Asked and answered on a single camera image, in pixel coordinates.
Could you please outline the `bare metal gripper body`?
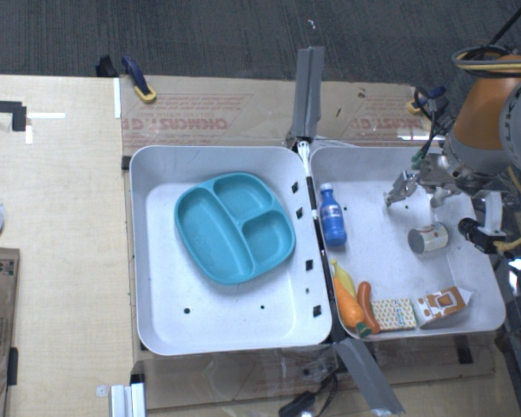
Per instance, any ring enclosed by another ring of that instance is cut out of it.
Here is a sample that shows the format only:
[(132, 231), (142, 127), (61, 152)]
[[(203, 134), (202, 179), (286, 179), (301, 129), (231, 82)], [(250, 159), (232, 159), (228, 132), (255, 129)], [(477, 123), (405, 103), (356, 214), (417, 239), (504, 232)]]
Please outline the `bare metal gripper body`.
[(462, 163), (440, 153), (429, 153), (423, 160), (418, 183), (425, 189), (443, 189), (456, 194), (476, 194), (474, 174)]

